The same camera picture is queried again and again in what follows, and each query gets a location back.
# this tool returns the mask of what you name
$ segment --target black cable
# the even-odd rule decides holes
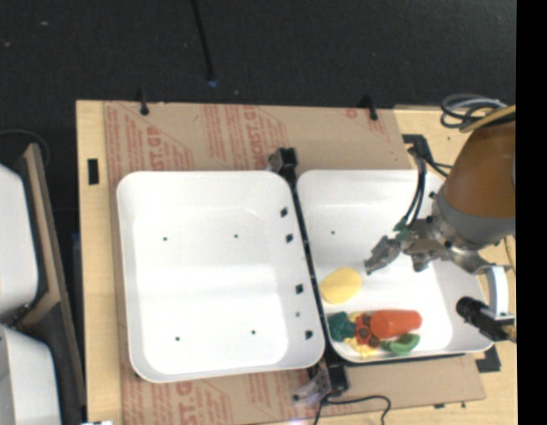
[[[447,178],[449,176],[448,173],[446,173],[444,170],[442,170],[442,168],[440,167],[441,164],[437,164],[436,162],[429,162],[429,160],[427,160],[427,163],[433,167],[433,169],[438,172],[439,174],[441,174],[442,176],[444,176],[445,178]]]
[[[43,166],[47,167],[50,164],[51,150],[50,146],[43,140],[39,134],[28,131],[25,129],[5,129],[0,131],[0,137],[12,136],[12,135],[24,135],[38,142],[43,150]]]
[[[445,99],[443,99],[443,101],[441,101],[440,106],[441,110],[443,111],[443,115],[441,115],[441,124],[445,128],[449,129],[463,129],[467,126],[470,126],[474,122],[481,120],[482,118],[484,118],[484,115],[475,116],[475,114],[479,111],[483,111],[486,109],[496,110],[507,107],[506,104],[497,99],[473,94],[449,95]],[[464,113],[455,112],[456,109],[463,107],[466,108],[466,111]],[[447,117],[458,120],[458,122],[450,123],[446,120]],[[491,121],[483,127],[492,128],[494,126],[510,123],[512,121],[515,121],[515,117],[512,115],[506,115],[504,117],[500,117]]]
[[[421,195],[421,186],[420,186],[420,179],[418,178],[417,188],[415,189],[415,195],[413,196],[413,200],[412,200],[411,204],[409,205],[409,209],[407,210],[407,212],[404,215],[404,222],[405,223],[407,223],[407,221],[409,220],[410,214],[412,213],[413,209],[415,208],[415,205],[420,200],[420,195]]]
[[[419,199],[417,200],[417,205],[415,206],[415,211],[413,212],[412,219],[407,225],[408,228],[412,228],[413,224],[419,217],[419,212],[421,210],[421,206],[423,205],[423,199],[425,196],[425,177],[427,175],[427,164],[425,163],[425,159],[416,158],[416,160],[417,160],[417,167],[419,169],[419,177],[417,180],[417,189],[419,192]]]
[[[449,164],[443,164],[441,162],[435,162],[433,161],[432,164],[436,165],[436,166],[441,166],[441,167],[444,167],[444,168],[453,168],[454,166],[451,166]]]
[[[193,14],[195,15],[196,29],[199,33],[199,39],[201,40],[201,47],[203,48],[204,62],[206,63],[206,80],[212,87],[216,86],[217,77],[214,73],[214,67],[212,66],[211,50],[209,44],[206,41],[206,35],[204,33],[203,20],[201,19],[201,13],[199,11],[199,5],[197,0],[190,0]]]
[[[385,397],[383,395],[370,395],[369,397],[362,397],[362,398],[355,398],[355,399],[352,399],[352,400],[344,400],[344,401],[330,401],[328,398],[331,394],[327,394],[319,403],[319,410],[317,411],[317,415],[315,416],[315,421],[313,422],[312,425],[317,425],[317,423],[319,422],[319,418],[320,418],[320,412],[323,408],[324,405],[331,405],[331,406],[340,406],[340,405],[352,405],[354,403],[361,403],[361,402],[364,402],[364,401],[369,401],[369,400],[375,400],[375,399],[381,399],[381,400],[384,400],[386,403],[387,403],[387,406],[386,408],[384,409],[383,413],[381,413],[381,417],[380,417],[380,423],[381,425],[385,425],[385,417],[386,417],[386,414],[389,412],[389,410],[391,409],[391,401],[389,400],[388,397]]]

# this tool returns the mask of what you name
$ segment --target white tray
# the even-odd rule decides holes
[[[61,425],[50,349],[0,325],[0,425]]]
[[[138,375],[162,383],[320,359],[325,339],[281,177],[137,172],[117,201]]]
[[[309,171],[297,183],[304,222],[312,250],[317,282],[339,267],[352,267],[363,278],[359,294],[341,305],[323,301],[326,318],[338,312],[376,311],[386,308],[417,310],[423,324],[416,332],[420,343],[408,356],[415,358],[488,349],[492,343],[477,328],[463,322],[455,306],[463,296],[484,301],[478,279],[450,262],[435,261],[416,273],[411,258],[401,254],[392,264],[373,272],[364,270],[364,259],[383,235],[407,211],[417,184],[413,170]],[[438,192],[441,180],[427,176],[420,217],[431,211],[428,194]],[[378,351],[369,359],[346,343],[331,344],[344,359],[370,362],[397,359]]]
[[[0,318],[34,300],[38,273],[24,184],[0,164]]]

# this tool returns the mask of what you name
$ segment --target yellow toy lemon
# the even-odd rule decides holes
[[[354,298],[362,287],[362,277],[351,267],[341,267],[329,274],[319,285],[320,295],[329,304],[342,304]]]

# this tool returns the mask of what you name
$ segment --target black floor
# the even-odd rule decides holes
[[[129,99],[378,107],[473,92],[515,102],[517,0],[0,0],[0,130],[50,146],[59,240],[71,263],[74,104]],[[0,138],[0,160],[28,139]]]

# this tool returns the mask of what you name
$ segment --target orange toy object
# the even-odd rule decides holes
[[[415,310],[379,310],[372,314],[370,329],[380,339],[392,338],[419,328],[422,322]]]

